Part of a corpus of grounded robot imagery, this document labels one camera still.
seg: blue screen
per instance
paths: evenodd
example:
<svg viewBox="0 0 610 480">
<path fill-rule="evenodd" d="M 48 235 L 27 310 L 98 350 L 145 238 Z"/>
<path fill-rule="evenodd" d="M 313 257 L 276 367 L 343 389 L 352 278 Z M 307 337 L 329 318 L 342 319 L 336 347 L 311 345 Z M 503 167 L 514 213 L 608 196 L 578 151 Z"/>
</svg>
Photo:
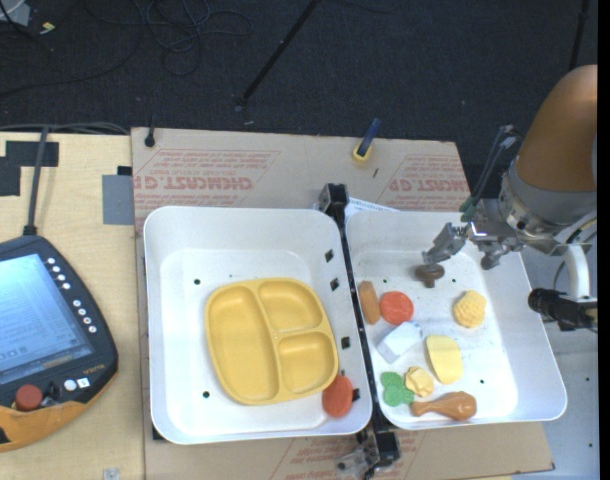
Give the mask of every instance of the blue screen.
<svg viewBox="0 0 610 480">
<path fill-rule="evenodd" d="M 93 348 L 38 254 L 0 261 L 0 383 Z"/>
</svg>

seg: red emergency stop button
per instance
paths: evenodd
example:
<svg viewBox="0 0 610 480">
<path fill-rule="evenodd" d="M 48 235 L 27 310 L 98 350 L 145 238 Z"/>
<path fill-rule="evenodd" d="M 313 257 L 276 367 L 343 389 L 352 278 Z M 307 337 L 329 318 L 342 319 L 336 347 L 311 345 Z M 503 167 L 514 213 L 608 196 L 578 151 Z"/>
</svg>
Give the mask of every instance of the red emergency stop button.
<svg viewBox="0 0 610 480">
<path fill-rule="evenodd" d="M 16 409 L 23 412 L 38 409 L 42 400 L 43 393 L 34 384 L 24 384 L 18 388 L 14 397 Z"/>
</svg>

